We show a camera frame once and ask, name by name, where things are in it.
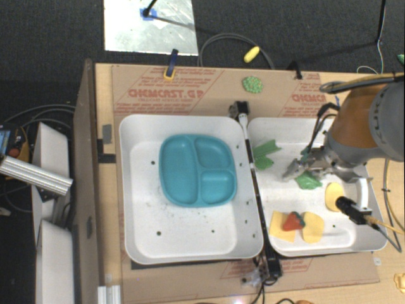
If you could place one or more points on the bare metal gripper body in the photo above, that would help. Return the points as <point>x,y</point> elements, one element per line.
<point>322,165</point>

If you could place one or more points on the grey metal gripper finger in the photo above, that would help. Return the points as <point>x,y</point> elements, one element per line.
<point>290,172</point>
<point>298,162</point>

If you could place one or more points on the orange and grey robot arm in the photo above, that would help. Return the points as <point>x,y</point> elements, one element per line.
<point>357,125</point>

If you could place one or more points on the white plastic tray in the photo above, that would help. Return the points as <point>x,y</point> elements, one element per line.
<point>190,230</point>
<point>284,198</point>

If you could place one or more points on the small green leaf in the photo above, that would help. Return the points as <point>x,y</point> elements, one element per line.
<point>264,163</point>

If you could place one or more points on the yellow round chip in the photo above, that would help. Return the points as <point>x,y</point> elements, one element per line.
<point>333,195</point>

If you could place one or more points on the green ridged lettuce leaf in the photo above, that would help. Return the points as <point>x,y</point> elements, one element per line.
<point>265,149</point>

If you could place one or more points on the thin black and white rod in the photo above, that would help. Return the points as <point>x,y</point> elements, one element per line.
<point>253,166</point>

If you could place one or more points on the red strawberry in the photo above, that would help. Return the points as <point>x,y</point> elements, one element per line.
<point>292,222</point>

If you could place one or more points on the yellow cheese slice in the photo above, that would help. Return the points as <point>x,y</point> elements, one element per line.
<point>277,228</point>

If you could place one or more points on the pale yellow wavy slice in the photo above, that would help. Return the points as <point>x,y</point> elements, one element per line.
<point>314,228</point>

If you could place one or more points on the green dotted round biscuit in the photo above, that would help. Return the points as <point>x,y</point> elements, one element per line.
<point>252,85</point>

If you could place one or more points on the blue divided plate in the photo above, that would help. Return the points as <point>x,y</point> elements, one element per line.
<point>190,169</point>

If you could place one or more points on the yellow corn cob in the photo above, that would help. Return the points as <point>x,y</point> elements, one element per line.
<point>251,54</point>

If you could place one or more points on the brown cardboard board, red print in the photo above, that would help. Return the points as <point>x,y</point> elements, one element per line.
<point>202,90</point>

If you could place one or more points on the green toy piece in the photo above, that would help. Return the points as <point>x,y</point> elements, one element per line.
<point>402,59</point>

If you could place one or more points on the yellow toy piece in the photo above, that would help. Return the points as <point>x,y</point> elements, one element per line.
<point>400,280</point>

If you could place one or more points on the black cylinder on white bracket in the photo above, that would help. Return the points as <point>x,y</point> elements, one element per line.
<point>351,209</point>

